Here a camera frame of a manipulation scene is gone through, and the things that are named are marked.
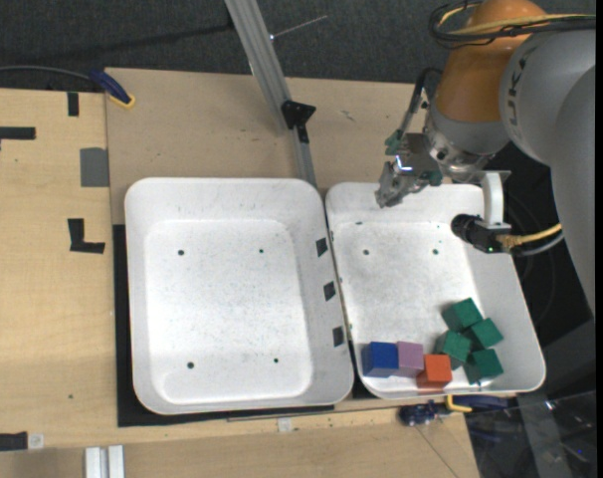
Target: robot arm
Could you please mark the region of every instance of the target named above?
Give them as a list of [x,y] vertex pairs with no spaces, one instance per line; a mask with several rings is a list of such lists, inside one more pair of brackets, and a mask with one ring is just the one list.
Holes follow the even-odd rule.
[[[465,42],[454,43],[423,132],[407,132],[419,80],[402,127],[386,141],[394,161],[384,165],[377,202],[395,205],[443,176],[482,183],[488,161],[513,141],[550,167],[564,239],[595,313],[595,18],[554,19],[527,0],[471,4]],[[453,12],[437,11],[445,12],[439,18]],[[502,251],[503,229],[481,218],[455,219],[453,230],[483,251]]]

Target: wooden table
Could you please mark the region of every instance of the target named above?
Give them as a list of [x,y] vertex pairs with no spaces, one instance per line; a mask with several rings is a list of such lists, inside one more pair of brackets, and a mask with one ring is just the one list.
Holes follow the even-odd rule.
[[[121,222],[117,189],[122,194],[137,175],[165,172],[171,154],[167,150],[168,157],[160,159],[164,149],[158,148],[184,144],[193,133],[209,140],[192,141],[190,147],[210,148],[195,165],[202,176],[224,171],[225,176],[295,173],[292,148],[273,136],[266,105],[261,106],[250,77],[111,73],[136,96],[137,108],[130,113],[106,103],[103,95],[80,94],[80,114],[70,117],[66,93],[0,89],[0,126],[37,130],[35,140],[1,142],[0,433],[43,434],[46,447],[0,454],[0,471],[22,469],[21,476],[37,476],[45,469],[54,476],[81,476],[82,448],[125,444],[127,469],[135,470],[131,476],[161,474],[151,470],[172,461],[166,457],[171,454],[193,465],[206,462],[205,469],[224,476],[281,476],[285,468],[291,476],[322,476],[317,469],[324,476],[367,476],[371,467],[366,466],[373,462],[402,472],[408,466],[415,476],[478,476],[463,417],[407,428],[396,417],[396,405],[406,401],[347,399],[334,412],[293,418],[292,433],[279,433],[275,418],[117,426],[111,237],[112,223]],[[318,107],[308,131],[320,190],[342,180],[376,181],[383,140],[400,121],[412,87],[319,80],[290,84],[298,101]],[[152,90],[159,86],[164,91]],[[162,112],[184,98],[187,103],[202,99],[202,94],[208,94],[204,100],[209,102],[211,94],[226,98],[225,108],[235,117],[220,119],[219,113],[201,106],[197,114],[182,112],[182,120],[176,118],[180,113]],[[154,98],[164,103],[155,105]],[[218,100],[214,106],[221,104]],[[248,120],[232,111],[244,105],[252,109]],[[150,122],[157,128],[149,129]],[[158,134],[167,136],[167,130],[173,141],[158,141]],[[146,145],[136,146],[132,136]],[[107,137],[111,188],[81,186],[80,150],[107,148]],[[127,139],[129,162],[122,158]],[[228,146],[212,147],[213,142]],[[243,150],[243,161],[234,164],[244,163],[251,171],[229,169],[228,160],[216,163],[216,157],[228,159],[229,150]],[[255,160],[247,158],[251,150]],[[263,154],[270,159],[264,160]],[[151,159],[155,170],[139,168],[144,160],[153,164]],[[183,155],[182,162],[187,166],[171,174],[193,174],[189,157]],[[124,166],[113,169],[115,164]],[[70,251],[69,218],[85,219],[86,240],[104,242],[103,254]],[[274,454],[273,447],[281,452]],[[227,452],[255,464],[255,470],[233,467]],[[72,468],[76,474],[70,474]],[[171,474],[181,476],[177,469]]]

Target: colored cube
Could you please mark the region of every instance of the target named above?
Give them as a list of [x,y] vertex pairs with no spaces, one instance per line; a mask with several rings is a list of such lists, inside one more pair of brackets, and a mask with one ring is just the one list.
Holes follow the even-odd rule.
[[423,371],[423,346],[410,342],[397,342],[399,369],[394,373],[402,377],[416,377]]
[[503,335],[492,319],[484,319],[463,331],[463,336],[472,341],[474,350],[483,350],[496,345]]
[[455,303],[445,310],[442,315],[448,328],[457,333],[462,332],[464,329],[483,319],[481,312],[479,312],[472,298]]
[[448,355],[424,355],[424,369],[417,375],[417,385],[424,389],[443,389],[452,380]]
[[472,349],[472,341],[453,331],[447,331],[437,338],[434,344],[434,354],[448,355],[452,370],[457,369],[467,361]]
[[389,377],[399,367],[396,344],[371,342],[363,349],[363,374],[368,377]]
[[476,384],[482,379],[494,378],[503,373],[503,367],[494,349],[471,353],[463,368],[470,384]]

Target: orange block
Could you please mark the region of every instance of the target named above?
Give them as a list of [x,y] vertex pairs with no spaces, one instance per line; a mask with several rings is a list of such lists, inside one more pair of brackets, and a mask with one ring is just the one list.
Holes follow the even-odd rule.
[[443,389],[452,380],[452,362],[448,355],[423,355],[424,368],[417,375],[417,385],[427,389]]

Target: white tray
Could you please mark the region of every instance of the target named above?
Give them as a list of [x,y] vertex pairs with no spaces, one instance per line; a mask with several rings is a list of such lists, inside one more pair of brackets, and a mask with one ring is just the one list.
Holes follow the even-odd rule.
[[133,385],[148,409],[309,406],[348,395],[352,364],[313,187],[148,178],[124,205]]
[[478,386],[470,385],[458,368],[445,392],[537,389],[544,381],[544,358],[512,258],[480,252],[450,229],[457,214],[483,213],[482,191],[444,184],[380,209],[377,188],[343,183],[326,196],[344,308],[364,385],[382,398],[421,394],[414,378],[364,376],[361,350],[371,341],[407,341],[423,344],[430,353],[437,336],[447,330],[443,309],[471,297],[504,336],[494,346],[504,373]]

